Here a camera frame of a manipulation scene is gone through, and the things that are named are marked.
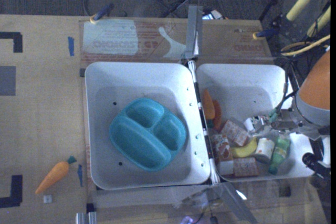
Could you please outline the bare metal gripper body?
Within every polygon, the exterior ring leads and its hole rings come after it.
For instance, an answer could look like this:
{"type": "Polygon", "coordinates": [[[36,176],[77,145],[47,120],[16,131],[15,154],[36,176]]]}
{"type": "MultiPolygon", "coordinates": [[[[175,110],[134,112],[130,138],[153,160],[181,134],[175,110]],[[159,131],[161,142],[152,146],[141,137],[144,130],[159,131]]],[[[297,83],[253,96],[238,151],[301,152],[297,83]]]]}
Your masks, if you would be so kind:
{"type": "Polygon", "coordinates": [[[305,134],[303,129],[305,121],[297,110],[280,109],[277,111],[274,109],[269,113],[269,122],[274,130],[302,135],[305,134]]]}

